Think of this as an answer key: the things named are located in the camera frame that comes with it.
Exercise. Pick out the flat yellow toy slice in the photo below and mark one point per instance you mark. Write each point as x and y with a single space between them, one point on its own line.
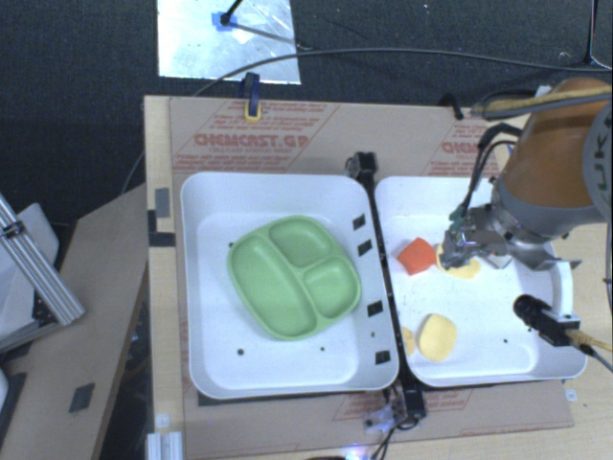
467 271

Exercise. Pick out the large yellow toy chip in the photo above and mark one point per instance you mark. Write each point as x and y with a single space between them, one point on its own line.
437 337

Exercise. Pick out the white plastic tray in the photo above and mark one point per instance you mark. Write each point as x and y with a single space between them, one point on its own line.
483 314
268 367

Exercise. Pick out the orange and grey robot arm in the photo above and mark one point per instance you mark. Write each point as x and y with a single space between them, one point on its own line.
551 161

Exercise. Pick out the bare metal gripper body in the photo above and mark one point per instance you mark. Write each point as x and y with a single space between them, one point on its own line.
493 230

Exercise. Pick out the orange toy wedge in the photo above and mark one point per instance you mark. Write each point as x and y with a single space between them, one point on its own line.
416 257

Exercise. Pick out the green divided plate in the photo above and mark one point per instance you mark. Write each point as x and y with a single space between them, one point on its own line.
287 281

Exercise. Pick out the thin black rod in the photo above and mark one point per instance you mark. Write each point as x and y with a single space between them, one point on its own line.
385 276

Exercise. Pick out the black cylinder on white bracket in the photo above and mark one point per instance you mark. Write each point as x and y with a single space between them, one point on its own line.
536 315

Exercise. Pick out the brown cardboard board red print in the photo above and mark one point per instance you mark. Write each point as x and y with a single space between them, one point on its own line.
383 132

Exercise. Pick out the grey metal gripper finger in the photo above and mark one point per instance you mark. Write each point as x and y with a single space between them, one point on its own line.
452 252
495 256

